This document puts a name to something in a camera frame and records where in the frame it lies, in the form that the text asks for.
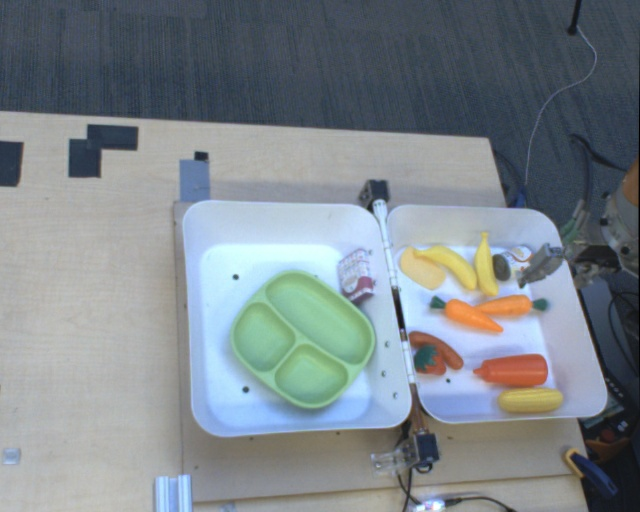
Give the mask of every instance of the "white plastic tray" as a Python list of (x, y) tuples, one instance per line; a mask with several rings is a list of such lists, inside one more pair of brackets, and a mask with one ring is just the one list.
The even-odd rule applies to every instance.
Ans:
[[(189, 312), (191, 405), (198, 424), (221, 437), (390, 428), (409, 414), (407, 385), (380, 231), (350, 205), (204, 201), (183, 220)], [(268, 279), (285, 270), (338, 289), (337, 264), (371, 251), (379, 285), (361, 307), (376, 345), (362, 373), (333, 404), (306, 410), (268, 389), (234, 356), (231, 324)]]
[[(489, 231), (493, 253), (520, 244), (536, 250), (544, 243), (562, 245), (555, 225), (534, 210), (401, 206), (389, 215), (388, 227), (396, 267), (409, 245), (446, 245), (473, 262), (481, 231)], [(465, 362), (462, 369), (447, 369), (443, 376), (418, 375), (421, 402), (433, 417), (447, 423), (576, 418), (593, 416), (604, 407), (606, 387), (566, 263), (551, 276), (523, 289), (514, 279), (501, 283), (499, 296), (524, 293), (550, 302), (544, 313), (499, 319), (504, 327), (501, 334), (485, 334), (454, 324), (442, 311), (429, 309), (433, 295), (470, 303), (486, 299), (480, 291), (464, 290), (451, 274), (436, 291), (417, 285), (400, 271), (398, 280), (407, 333), (417, 330), (437, 336), (458, 351)], [(546, 357), (549, 378), (545, 386), (562, 391), (564, 403), (544, 414), (505, 413), (498, 407), (497, 397), (506, 388), (485, 383), (473, 369), (484, 359), (529, 352)]]

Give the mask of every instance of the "blue clamp handle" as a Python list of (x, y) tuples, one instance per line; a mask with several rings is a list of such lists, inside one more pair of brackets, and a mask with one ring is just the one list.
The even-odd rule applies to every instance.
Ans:
[(578, 475), (589, 480), (603, 498), (611, 499), (618, 494), (618, 487), (611, 478), (595, 463), (580, 455), (577, 450), (569, 450), (566, 458), (567, 462), (570, 461), (570, 465), (574, 466), (573, 469), (577, 469)]

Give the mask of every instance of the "yellow corn cob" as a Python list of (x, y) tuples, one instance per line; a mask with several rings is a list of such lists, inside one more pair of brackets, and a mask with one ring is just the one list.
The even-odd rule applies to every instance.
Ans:
[(551, 388), (509, 389), (498, 396), (498, 405), (507, 412), (549, 412), (562, 401), (562, 393)]

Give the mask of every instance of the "blue-gray tape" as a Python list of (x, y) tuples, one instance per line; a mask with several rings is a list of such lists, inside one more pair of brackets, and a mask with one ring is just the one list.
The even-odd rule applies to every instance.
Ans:
[(180, 160), (180, 201), (197, 203), (211, 198), (209, 163)]

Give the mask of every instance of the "small gray square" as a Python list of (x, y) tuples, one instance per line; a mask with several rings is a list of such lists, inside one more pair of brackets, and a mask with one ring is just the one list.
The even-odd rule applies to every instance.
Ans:
[(20, 448), (5, 448), (2, 450), (2, 463), (5, 465), (20, 464)]

